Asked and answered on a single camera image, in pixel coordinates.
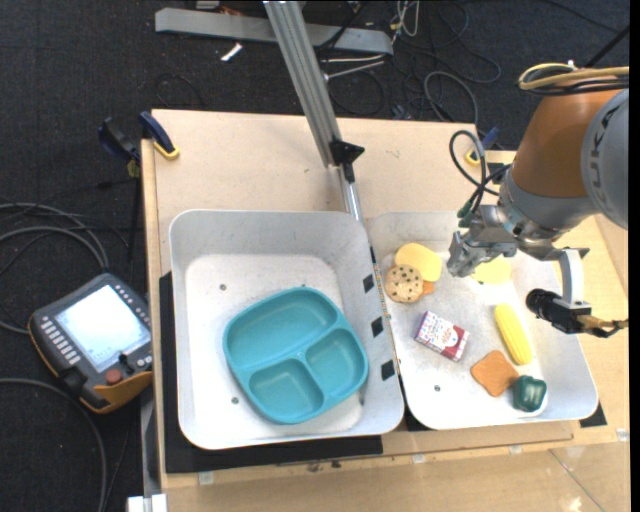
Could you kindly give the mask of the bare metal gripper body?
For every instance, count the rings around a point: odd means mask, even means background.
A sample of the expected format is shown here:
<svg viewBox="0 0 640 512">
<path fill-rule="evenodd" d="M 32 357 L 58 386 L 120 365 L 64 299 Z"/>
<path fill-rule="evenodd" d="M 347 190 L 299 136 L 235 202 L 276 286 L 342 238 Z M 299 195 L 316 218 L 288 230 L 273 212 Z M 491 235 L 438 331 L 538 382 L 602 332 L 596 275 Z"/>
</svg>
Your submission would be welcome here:
<svg viewBox="0 0 640 512">
<path fill-rule="evenodd" d="M 459 230 L 451 241 L 452 261 L 489 261 L 511 257 L 522 245 L 515 232 L 520 211 L 506 204 L 481 205 L 460 215 Z"/>
</svg>

